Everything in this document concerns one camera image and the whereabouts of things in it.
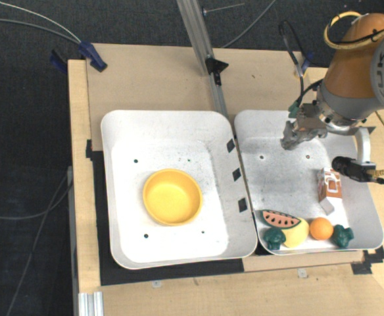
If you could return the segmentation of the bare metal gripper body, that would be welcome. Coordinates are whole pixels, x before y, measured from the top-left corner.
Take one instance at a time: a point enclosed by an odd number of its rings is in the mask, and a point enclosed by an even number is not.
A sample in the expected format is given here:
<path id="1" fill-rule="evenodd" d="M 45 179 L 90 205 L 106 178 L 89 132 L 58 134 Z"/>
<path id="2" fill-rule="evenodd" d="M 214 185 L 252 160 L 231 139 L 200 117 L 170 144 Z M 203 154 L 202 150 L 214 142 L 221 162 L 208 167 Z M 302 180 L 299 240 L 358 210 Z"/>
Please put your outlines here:
<path id="1" fill-rule="evenodd" d="M 357 124 L 357 120 L 341 116 L 326 103 L 304 103 L 297 112 L 295 132 L 298 136 L 349 136 L 356 133 Z"/>

